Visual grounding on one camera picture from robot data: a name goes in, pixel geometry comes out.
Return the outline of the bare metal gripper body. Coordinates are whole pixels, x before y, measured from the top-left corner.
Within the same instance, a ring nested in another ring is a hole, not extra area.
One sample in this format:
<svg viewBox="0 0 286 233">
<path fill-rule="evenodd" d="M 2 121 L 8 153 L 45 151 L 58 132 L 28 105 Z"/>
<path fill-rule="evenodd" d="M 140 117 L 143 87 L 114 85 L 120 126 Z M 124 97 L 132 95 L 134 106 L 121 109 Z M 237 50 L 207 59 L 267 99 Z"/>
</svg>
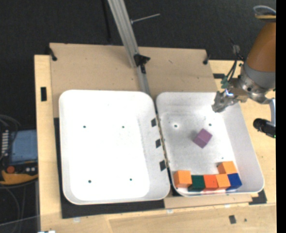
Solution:
<svg viewBox="0 0 286 233">
<path fill-rule="evenodd" d="M 262 88 L 248 77 L 233 78 L 227 87 L 227 91 L 233 94 L 234 99 L 241 102 L 246 102 L 247 99 L 257 103 L 269 103 L 271 101 L 266 97 L 271 88 Z"/>
</svg>

